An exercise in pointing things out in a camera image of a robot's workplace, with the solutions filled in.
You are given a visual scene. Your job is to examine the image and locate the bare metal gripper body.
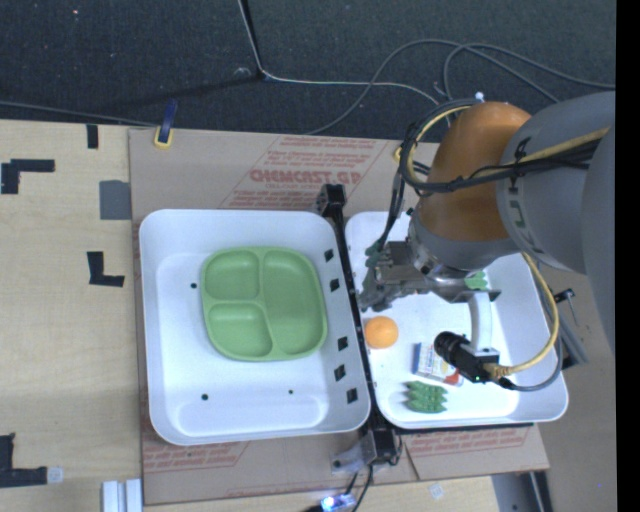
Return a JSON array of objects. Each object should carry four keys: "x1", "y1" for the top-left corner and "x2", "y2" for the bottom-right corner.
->
[{"x1": 372, "y1": 240, "x2": 482, "y2": 303}]

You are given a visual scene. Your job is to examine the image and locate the orange toy fruit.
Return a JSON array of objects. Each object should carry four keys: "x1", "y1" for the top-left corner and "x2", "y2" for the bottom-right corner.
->
[{"x1": 363, "y1": 315, "x2": 400, "y2": 350}]

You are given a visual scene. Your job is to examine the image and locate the white and blue small carton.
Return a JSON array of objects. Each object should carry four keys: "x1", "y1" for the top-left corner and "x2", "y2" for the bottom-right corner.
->
[{"x1": 412, "y1": 342, "x2": 465, "y2": 387}]

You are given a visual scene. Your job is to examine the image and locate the green pea pods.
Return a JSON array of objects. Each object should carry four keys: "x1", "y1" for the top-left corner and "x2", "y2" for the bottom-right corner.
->
[{"x1": 402, "y1": 380, "x2": 449, "y2": 415}]

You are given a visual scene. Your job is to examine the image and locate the green divided plate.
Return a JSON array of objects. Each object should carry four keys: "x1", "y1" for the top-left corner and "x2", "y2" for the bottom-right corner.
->
[{"x1": 199, "y1": 246, "x2": 329, "y2": 363}]

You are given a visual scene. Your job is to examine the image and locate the white plastic tray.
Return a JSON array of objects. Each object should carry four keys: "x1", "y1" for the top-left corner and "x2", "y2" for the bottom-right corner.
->
[
  {"x1": 138, "y1": 208, "x2": 372, "y2": 447},
  {"x1": 344, "y1": 210, "x2": 570, "y2": 431}
]

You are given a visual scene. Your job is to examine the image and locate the brown cardboard board red print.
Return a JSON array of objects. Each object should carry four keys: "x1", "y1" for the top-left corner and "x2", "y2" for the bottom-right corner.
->
[{"x1": 127, "y1": 127, "x2": 552, "y2": 506}]

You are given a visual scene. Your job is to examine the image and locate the black cylinder on white bracket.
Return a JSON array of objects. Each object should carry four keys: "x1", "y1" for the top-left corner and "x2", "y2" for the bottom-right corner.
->
[{"x1": 433, "y1": 288, "x2": 502, "y2": 385}]

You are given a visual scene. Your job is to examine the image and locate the black block with thin wires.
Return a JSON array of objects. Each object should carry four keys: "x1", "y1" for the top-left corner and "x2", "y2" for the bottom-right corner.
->
[{"x1": 360, "y1": 427, "x2": 401, "y2": 466}]

